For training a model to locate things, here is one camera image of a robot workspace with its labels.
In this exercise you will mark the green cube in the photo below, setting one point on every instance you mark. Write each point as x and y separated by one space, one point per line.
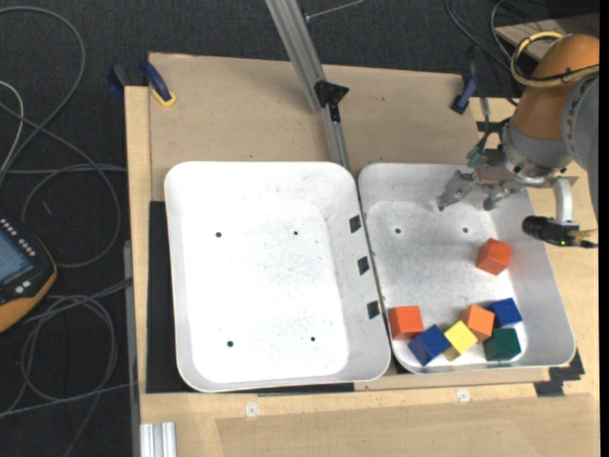
502 344

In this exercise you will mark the white plastic tray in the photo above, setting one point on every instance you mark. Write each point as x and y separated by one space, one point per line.
266 279
428 264

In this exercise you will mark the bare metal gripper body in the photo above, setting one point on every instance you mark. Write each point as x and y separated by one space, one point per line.
497 175

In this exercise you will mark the orange cube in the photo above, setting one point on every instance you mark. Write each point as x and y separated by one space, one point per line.
405 321
478 321
494 256

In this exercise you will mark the black cylinder on white bracket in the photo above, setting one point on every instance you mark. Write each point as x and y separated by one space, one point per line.
547 229

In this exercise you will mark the yellow cube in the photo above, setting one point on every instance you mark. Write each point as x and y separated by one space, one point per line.
460 338

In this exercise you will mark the blue cube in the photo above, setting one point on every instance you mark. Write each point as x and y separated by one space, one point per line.
506 312
429 344

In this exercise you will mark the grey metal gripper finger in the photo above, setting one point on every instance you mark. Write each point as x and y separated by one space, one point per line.
457 189
496 198

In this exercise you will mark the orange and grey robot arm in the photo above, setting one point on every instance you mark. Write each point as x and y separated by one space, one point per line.
547 103

